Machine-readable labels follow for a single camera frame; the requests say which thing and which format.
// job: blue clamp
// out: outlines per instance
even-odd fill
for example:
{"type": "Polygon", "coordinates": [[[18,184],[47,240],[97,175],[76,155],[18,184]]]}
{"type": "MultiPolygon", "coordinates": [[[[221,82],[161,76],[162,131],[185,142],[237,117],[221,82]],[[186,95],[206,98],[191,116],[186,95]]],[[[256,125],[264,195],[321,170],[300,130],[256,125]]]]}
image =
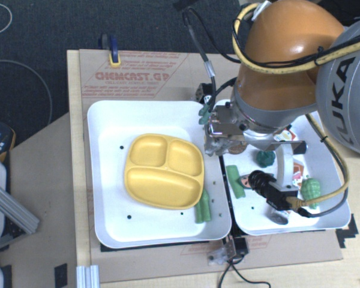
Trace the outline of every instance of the blue clamp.
{"type": "Polygon", "coordinates": [[[109,50],[109,62],[112,67],[119,67],[121,64],[118,50],[118,41],[113,35],[102,34],[98,40],[99,48],[109,50]]]}

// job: white tray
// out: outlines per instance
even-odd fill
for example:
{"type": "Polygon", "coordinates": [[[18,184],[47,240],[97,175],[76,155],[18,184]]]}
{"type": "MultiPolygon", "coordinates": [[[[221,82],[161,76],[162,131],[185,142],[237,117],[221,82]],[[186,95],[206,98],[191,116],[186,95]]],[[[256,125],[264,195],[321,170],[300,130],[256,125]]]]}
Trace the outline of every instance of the white tray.
{"type": "Polygon", "coordinates": [[[89,145],[97,238],[110,248],[211,241],[224,238],[232,221],[218,157],[204,155],[201,105],[194,101],[114,101],[88,110],[89,145]],[[145,133],[166,134],[195,144],[204,155],[204,187],[212,220],[196,224],[194,208],[166,210],[134,200],[124,186],[132,141],[145,133]]]}
{"type": "MultiPolygon", "coordinates": [[[[313,116],[320,122],[317,112],[314,112],[313,116]]],[[[306,117],[298,117],[292,123],[291,131],[297,135],[295,140],[304,140],[308,146],[307,152],[304,155],[293,156],[304,164],[304,175],[309,175],[320,181],[322,194],[327,194],[340,188],[341,182],[334,159],[325,145],[320,142],[318,135],[314,132],[306,117]]],[[[277,160],[275,160],[272,166],[263,169],[256,163],[258,151],[255,147],[248,146],[242,154],[224,154],[224,165],[236,165],[241,176],[247,175],[254,170],[262,170],[266,173],[272,173],[277,177],[277,160]]],[[[239,228],[249,235],[336,229],[348,225],[350,221],[350,210],[346,202],[336,211],[317,218],[305,218],[292,212],[288,224],[280,225],[269,219],[272,208],[266,203],[264,197],[251,189],[247,189],[245,190],[246,197],[236,199],[231,186],[229,188],[235,221],[239,228]]],[[[335,206],[342,198],[343,194],[341,193],[321,202],[316,209],[309,210],[312,213],[327,210],[335,206]]]]}

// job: white wire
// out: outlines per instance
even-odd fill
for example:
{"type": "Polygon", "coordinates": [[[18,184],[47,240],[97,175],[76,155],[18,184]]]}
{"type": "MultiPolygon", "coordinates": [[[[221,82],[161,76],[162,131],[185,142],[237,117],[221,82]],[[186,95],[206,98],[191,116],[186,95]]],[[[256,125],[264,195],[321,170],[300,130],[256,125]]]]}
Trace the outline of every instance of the white wire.
{"type": "Polygon", "coordinates": [[[0,33],[2,33],[2,32],[4,32],[5,30],[7,30],[7,29],[10,27],[11,23],[12,23],[12,12],[11,12],[10,8],[8,8],[8,7],[7,7],[6,5],[4,5],[4,4],[1,4],[1,3],[0,3],[0,7],[4,7],[4,8],[8,11],[8,13],[10,14],[10,21],[8,22],[8,24],[7,24],[3,29],[0,30],[0,33]]]}
{"type": "Polygon", "coordinates": [[[42,82],[42,84],[44,85],[44,87],[45,87],[45,89],[47,91],[48,99],[49,99],[49,118],[48,118],[48,123],[47,123],[49,125],[51,123],[51,121],[52,121],[53,103],[52,103],[52,96],[50,94],[48,85],[44,81],[44,79],[33,68],[31,68],[31,67],[29,67],[29,66],[27,66],[27,65],[25,65],[23,63],[20,63],[20,62],[17,62],[17,61],[12,61],[12,60],[0,60],[0,63],[9,63],[9,64],[14,64],[14,65],[24,67],[27,70],[29,70],[30,72],[34,73],[40,79],[40,81],[42,82]]]}

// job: yellow divided plate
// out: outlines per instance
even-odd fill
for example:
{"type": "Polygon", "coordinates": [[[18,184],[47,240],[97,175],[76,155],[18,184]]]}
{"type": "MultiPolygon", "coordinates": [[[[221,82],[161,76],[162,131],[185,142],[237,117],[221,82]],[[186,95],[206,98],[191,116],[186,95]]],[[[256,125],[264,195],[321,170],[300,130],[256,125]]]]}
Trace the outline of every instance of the yellow divided plate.
{"type": "Polygon", "coordinates": [[[202,153],[177,137],[143,134],[128,152],[124,183],[130,196],[142,203],[167,209],[193,207],[203,191],[202,153]]]}

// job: yellow cable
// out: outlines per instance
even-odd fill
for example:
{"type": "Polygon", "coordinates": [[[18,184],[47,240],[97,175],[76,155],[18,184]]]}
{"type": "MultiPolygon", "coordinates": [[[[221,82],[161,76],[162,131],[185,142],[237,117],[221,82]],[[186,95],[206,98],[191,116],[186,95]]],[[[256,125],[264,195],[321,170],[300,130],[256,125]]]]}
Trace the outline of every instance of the yellow cable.
{"type": "MultiPolygon", "coordinates": [[[[307,118],[308,118],[309,122],[311,123],[311,125],[314,127],[315,131],[321,137],[326,137],[326,135],[322,131],[320,125],[312,117],[312,115],[308,114],[307,118]]],[[[349,184],[349,170],[348,170],[348,166],[347,166],[346,162],[344,161],[344,159],[339,154],[336,147],[333,145],[333,143],[330,141],[330,139],[328,137],[325,139],[325,144],[326,144],[327,148],[329,149],[329,151],[331,152],[331,154],[336,159],[337,164],[340,166],[341,172],[343,173],[344,184],[339,189],[337,189],[337,190],[335,190],[335,191],[333,191],[331,193],[328,193],[326,195],[322,195],[320,197],[317,197],[315,199],[301,200],[301,199],[299,199],[297,197],[292,197],[292,196],[287,197],[286,201],[291,204],[293,210],[297,210],[300,207],[309,206],[311,204],[320,203],[320,202],[322,202],[324,200],[330,199],[330,198],[344,192],[348,187],[348,184],[349,184]]]]}
{"type": "MultiPolygon", "coordinates": [[[[239,28],[240,28],[240,24],[241,24],[241,20],[248,15],[250,12],[252,12],[253,10],[256,9],[256,7],[259,5],[259,3],[253,3],[250,4],[249,6],[243,8],[241,10],[241,12],[238,14],[235,23],[233,25],[234,30],[236,35],[238,35],[239,33],[239,28]]],[[[240,61],[245,64],[248,68],[260,72],[260,73],[265,73],[265,74],[290,74],[290,73],[297,73],[299,71],[307,71],[310,70],[312,68],[317,67],[318,65],[323,65],[325,63],[328,63],[334,59],[337,59],[339,57],[348,55],[352,52],[358,51],[360,50],[360,42],[355,43],[353,45],[349,45],[345,48],[336,50],[332,53],[329,53],[325,56],[321,56],[320,58],[316,59],[315,61],[311,61],[311,62],[307,62],[305,64],[302,65],[297,65],[297,66],[291,66],[291,67],[283,67],[283,68],[271,68],[271,67],[263,67],[263,66],[259,66],[251,61],[249,61],[241,52],[238,44],[237,44],[237,40],[235,39],[234,36],[232,36],[232,41],[233,41],[233,49],[236,53],[236,55],[238,56],[238,58],[240,59],[240,61]]]]}

